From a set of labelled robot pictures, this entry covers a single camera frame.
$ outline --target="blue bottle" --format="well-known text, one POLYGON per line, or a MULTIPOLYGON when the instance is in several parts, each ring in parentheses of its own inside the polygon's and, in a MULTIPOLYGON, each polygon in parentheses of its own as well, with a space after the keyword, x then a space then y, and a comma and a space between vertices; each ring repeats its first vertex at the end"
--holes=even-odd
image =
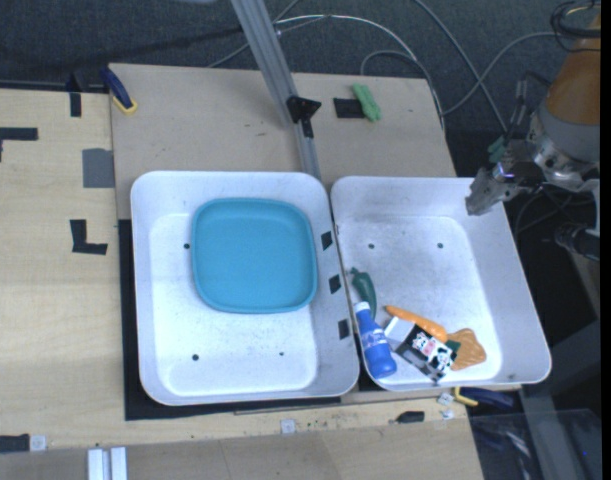
POLYGON ((354 304, 354 313, 356 314, 363 354, 370 375, 374 379, 382 379, 396 373, 396 361, 392 358, 383 329, 371 316, 369 303, 362 301, 354 304))

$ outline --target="black clip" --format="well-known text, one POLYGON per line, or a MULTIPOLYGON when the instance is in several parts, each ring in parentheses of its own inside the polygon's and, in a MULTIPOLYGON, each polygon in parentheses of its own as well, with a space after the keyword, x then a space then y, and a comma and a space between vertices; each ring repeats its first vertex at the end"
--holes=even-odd
POLYGON ((314 130, 312 129, 310 119, 316 113, 316 111, 321 108, 321 102, 308 100, 301 98, 300 96, 290 96, 287 100, 287 108, 292 116, 292 121, 294 123, 298 123, 300 121, 301 125, 303 126, 303 133, 305 136, 313 139, 314 130))

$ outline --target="bottle cap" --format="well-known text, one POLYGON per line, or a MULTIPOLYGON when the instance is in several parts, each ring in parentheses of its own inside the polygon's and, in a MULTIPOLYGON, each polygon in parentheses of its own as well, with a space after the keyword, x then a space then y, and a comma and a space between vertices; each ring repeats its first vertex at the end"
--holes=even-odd
POLYGON ((354 304, 354 313, 358 313, 359 311, 365 310, 369 311, 369 309, 369 302, 367 302, 366 300, 362 300, 354 304))

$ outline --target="orange carrot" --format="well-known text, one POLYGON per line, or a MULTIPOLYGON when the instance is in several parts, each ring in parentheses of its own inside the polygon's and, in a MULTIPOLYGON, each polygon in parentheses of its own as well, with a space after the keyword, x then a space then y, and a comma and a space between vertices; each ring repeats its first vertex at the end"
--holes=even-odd
POLYGON ((397 308, 396 306, 385 306, 385 310, 392 316, 397 316, 401 320, 414 322, 425 332, 430 333, 434 338, 442 343, 447 342, 447 331, 445 327, 436 322, 429 320, 421 315, 407 311, 406 309, 397 308))

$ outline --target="blue tray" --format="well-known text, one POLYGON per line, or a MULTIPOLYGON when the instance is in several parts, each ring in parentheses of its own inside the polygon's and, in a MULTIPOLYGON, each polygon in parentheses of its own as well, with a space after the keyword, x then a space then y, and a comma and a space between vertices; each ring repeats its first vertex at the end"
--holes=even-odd
POLYGON ((214 199, 192 221, 192 269, 209 306, 234 313, 280 313, 310 303, 316 251, 307 216, 272 199, 214 199))

